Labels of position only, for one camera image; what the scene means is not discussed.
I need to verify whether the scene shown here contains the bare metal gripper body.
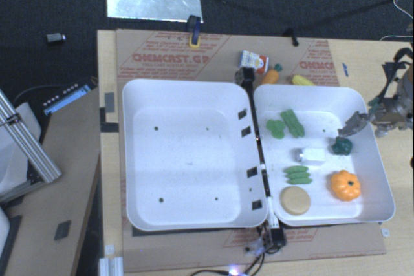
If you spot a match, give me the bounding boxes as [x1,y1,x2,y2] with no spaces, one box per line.
[367,96,412,138]

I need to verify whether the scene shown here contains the dark green broccoli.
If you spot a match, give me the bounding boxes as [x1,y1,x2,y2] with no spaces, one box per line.
[331,136,354,156]

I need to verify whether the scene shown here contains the white and silver box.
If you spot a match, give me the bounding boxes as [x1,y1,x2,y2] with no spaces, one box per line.
[293,147,327,167]

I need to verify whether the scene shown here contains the orange pumpkin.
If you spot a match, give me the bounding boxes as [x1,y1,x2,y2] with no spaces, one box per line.
[330,169,362,202]

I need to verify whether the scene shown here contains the green asparagus bundle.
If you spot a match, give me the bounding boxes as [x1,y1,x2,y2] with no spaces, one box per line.
[279,109,305,139]

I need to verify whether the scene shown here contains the yellow corn cob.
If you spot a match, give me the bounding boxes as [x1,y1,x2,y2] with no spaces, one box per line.
[291,74,316,87]

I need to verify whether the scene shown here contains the green pea pods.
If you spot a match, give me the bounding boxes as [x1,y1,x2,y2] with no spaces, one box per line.
[283,165,314,186]

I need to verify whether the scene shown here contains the light green lettuce leaf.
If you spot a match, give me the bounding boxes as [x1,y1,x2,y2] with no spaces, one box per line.
[265,119,287,140]

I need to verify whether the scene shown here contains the white plastic tray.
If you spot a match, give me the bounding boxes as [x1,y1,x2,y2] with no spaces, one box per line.
[253,83,397,228]
[122,78,270,233]

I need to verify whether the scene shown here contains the tan round biscuit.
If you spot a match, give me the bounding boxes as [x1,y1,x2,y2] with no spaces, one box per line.
[279,186,312,217]

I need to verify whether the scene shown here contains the thin black and white rod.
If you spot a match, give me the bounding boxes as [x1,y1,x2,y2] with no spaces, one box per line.
[244,76,276,228]

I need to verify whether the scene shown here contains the orange carrot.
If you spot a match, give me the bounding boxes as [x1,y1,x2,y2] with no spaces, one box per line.
[261,63,283,85]

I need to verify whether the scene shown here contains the white and red carton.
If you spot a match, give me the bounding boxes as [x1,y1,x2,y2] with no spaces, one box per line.
[239,50,270,75]

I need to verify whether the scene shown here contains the brown cardboard board red print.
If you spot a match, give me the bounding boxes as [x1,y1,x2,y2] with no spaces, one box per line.
[115,29,387,273]

